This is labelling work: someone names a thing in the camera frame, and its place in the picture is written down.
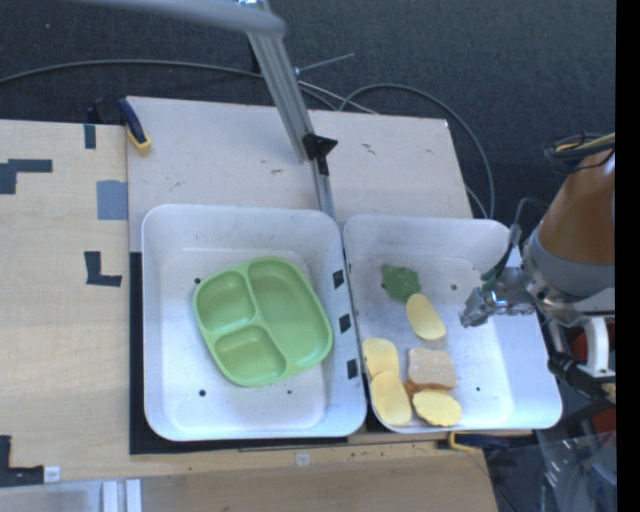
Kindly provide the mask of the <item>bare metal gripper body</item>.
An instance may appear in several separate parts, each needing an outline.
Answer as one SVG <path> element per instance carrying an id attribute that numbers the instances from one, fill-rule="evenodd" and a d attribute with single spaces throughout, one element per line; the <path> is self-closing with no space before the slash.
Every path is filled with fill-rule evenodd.
<path id="1" fill-rule="evenodd" d="M 505 267 L 487 278 L 489 315 L 529 315 L 535 310 L 549 318 L 568 314 L 567 297 L 547 283 L 538 271 L 522 266 Z"/>

